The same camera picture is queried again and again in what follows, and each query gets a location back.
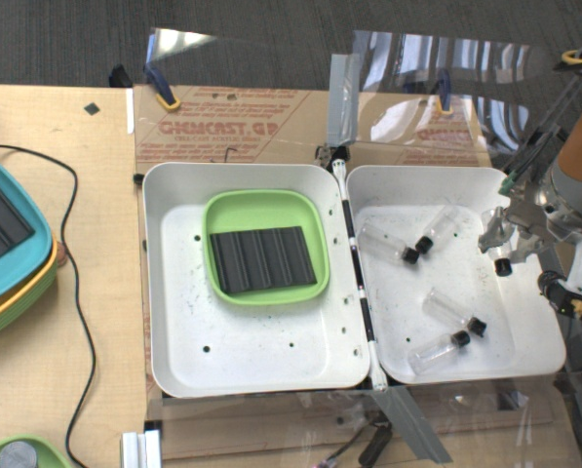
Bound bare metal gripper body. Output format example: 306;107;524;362
507;181;582;244

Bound clear bottle with black cap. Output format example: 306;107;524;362
483;207;515;278
407;330;473;376
421;287;488;337
357;221;421;266
413;205;460;255

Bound white plastic tray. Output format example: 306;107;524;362
141;162;372;400
344;165;568;386

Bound thin black and white rod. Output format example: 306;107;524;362
330;158;389;392

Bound green plate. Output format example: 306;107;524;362
0;259;59;343
0;434;73;468
202;188;331;307

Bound black ribbed block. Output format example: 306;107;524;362
208;225;319;296
0;176;36;273

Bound brown cardboard board red print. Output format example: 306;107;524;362
133;84;582;462

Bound orange plate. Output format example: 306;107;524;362
0;235;59;330

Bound blue plate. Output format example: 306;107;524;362
0;155;55;310

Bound grey metal cylinder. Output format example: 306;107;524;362
0;440;40;468

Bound black cylinder on white bracket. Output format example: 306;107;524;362
537;236;582;319

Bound black block with thin wires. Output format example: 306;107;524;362
315;144;352;168
357;422;395;468

